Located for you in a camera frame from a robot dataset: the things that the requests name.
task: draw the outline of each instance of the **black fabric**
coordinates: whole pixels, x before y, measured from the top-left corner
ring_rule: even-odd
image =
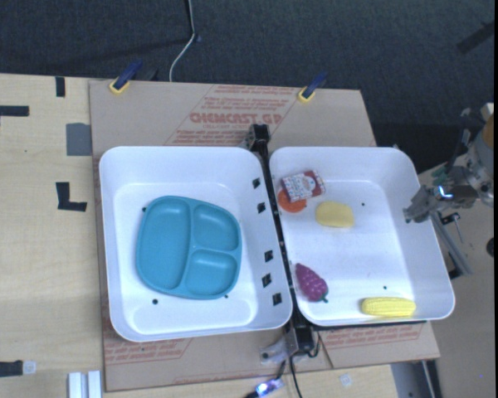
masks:
[[[495,0],[191,0],[198,39],[173,80],[361,90],[378,145],[419,172],[494,99]],[[185,0],[0,0],[0,72],[168,80],[191,35]]]

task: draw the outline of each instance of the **cardboard sheet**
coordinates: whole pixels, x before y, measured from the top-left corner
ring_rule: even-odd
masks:
[[[105,275],[98,164],[116,146],[238,146],[251,124],[268,124],[270,152],[286,146],[375,146],[369,117],[357,90],[317,90],[309,103],[299,89],[246,85],[133,81],[122,95],[109,80],[90,82],[95,209],[103,308],[105,389],[129,390],[243,377],[274,376],[260,349],[282,329],[133,343],[110,324]],[[317,358],[298,371],[329,370],[439,356],[429,323],[341,328],[320,333]]]

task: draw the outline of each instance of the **wooden table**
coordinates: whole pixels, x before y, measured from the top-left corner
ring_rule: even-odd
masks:
[[[35,374],[0,378],[0,397],[66,396],[68,373],[103,371],[92,157],[66,154],[66,125],[90,123],[88,80],[66,78],[66,97],[57,98],[54,77],[0,75],[0,105],[30,108],[0,119],[0,362],[37,364]],[[56,182],[69,182],[86,211],[58,211]],[[305,398],[397,396],[389,365],[297,377]],[[273,396],[297,396],[291,376],[284,380]],[[233,397],[260,381],[105,395]]]

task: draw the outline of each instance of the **white cable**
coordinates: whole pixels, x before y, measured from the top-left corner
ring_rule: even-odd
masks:
[[[169,68],[169,81],[172,82],[173,80],[173,68],[175,65],[177,65],[177,62],[179,62],[179,59],[183,57],[184,53],[188,48],[192,45],[193,40],[195,39],[196,36],[196,30],[195,26],[193,25],[193,8],[192,8],[192,0],[188,0],[188,14],[190,16],[190,25],[192,26],[192,36],[190,37],[190,40],[186,44],[186,46],[181,50],[181,52],[178,54],[178,56],[175,58],[175,61],[173,61],[172,65]]]

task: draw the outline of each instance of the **hole in tray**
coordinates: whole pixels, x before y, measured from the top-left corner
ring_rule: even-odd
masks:
[[[273,295],[273,305],[278,305],[281,302],[282,302],[282,295],[281,294],[274,294]]]
[[[266,274],[262,277],[262,286],[266,287],[269,283],[271,283],[271,274]]]

